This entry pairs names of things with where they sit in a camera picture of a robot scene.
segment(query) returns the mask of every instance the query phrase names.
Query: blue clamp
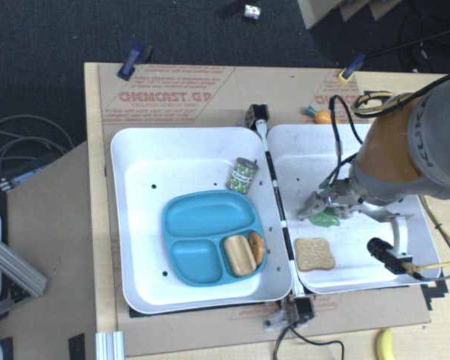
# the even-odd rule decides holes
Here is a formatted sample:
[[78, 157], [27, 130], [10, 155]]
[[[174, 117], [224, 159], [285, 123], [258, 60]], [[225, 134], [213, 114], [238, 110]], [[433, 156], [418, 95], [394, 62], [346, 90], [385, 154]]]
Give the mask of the blue clamp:
[[143, 45], [140, 43], [135, 43], [133, 45], [132, 50], [130, 51], [130, 55], [128, 56], [128, 60], [123, 64], [120, 70], [117, 73], [117, 76], [123, 80], [129, 80], [132, 74], [135, 72], [134, 65], [140, 60], [144, 52]]
[[344, 68], [338, 74], [338, 81], [343, 84], [347, 84], [353, 76], [353, 72], [358, 71], [363, 63], [365, 62], [365, 55], [363, 53], [359, 53], [355, 60], [352, 61], [352, 64], [348, 66], [348, 68]]

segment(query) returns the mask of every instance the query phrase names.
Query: can lid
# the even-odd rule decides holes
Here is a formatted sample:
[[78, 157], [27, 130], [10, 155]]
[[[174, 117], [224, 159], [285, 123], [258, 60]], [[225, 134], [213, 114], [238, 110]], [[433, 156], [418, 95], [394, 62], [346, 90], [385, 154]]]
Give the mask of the can lid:
[[253, 161], [247, 160], [243, 157], [239, 157], [237, 159], [237, 163], [244, 167], [247, 167], [249, 170], [258, 170], [258, 166]]

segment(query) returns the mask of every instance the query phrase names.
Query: white tray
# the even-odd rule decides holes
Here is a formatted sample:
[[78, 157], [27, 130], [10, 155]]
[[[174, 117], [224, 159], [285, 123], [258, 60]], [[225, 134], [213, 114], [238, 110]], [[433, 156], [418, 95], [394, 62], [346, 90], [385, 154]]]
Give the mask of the white tray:
[[[111, 145], [121, 272], [127, 303], [143, 314], [282, 299], [291, 274], [260, 138], [241, 127], [129, 128]], [[181, 195], [226, 190], [236, 158], [259, 167], [247, 198], [270, 250], [257, 275], [219, 286], [191, 286], [173, 271], [161, 229], [166, 204]]]
[[[363, 139], [370, 125], [357, 124], [355, 127]], [[357, 152], [360, 145], [350, 126], [343, 124], [338, 129], [343, 156]], [[298, 271], [300, 281], [310, 291], [336, 293], [419, 283], [408, 274], [392, 274], [367, 250], [367, 243], [373, 237], [393, 244], [390, 223], [378, 223], [364, 214], [354, 214], [350, 219], [340, 220], [340, 226], [325, 228], [313, 225], [308, 219], [297, 218], [297, 211], [304, 206], [305, 200], [312, 191], [318, 191], [319, 184], [336, 166], [335, 137], [330, 125], [278, 125], [268, 133], [268, 144], [294, 250], [296, 239], [325, 238], [335, 258], [335, 267], [331, 270]], [[348, 176], [349, 167], [342, 168], [341, 178]], [[403, 202], [387, 208], [392, 213], [412, 215], [406, 224], [409, 231], [407, 249], [413, 255], [413, 262], [417, 265], [438, 263], [438, 254], [417, 197], [408, 196]], [[423, 274], [435, 278], [439, 273], [439, 269], [433, 269]]]

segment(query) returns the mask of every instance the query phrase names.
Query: yellow banana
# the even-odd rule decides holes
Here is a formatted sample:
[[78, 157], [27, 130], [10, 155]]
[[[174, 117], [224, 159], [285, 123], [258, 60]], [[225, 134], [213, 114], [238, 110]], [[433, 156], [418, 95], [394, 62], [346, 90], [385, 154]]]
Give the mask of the yellow banana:
[[392, 345], [392, 330], [383, 329], [376, 339], [376, 356], [378, 360], [395, 360]]

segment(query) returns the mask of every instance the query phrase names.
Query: black carpet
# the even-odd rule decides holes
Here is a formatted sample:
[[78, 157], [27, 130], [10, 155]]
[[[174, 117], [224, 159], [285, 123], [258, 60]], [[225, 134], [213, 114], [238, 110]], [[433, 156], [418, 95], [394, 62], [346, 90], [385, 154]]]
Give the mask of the black carpet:
[[[242, 19], [249, 1], [262, 7], [257, 22]], [[405, 0], [378, 22], [367, 7], [348, 22], [333, 10], [310, 31], [296, 0], [0, 0], [0, 119], [43, 116], [82, 142], [83, 63], [124, 62], [136, 41], [154, 47], [156, 64], [343, 68], [357, 53], [448, 29], [450, 0]], [[450, 35], [371, 58], [362, 70], [450, 73]], [[65, 144], [35, 120], [1, 129]], [[8, 140], [0, 135], [0, 147]]]

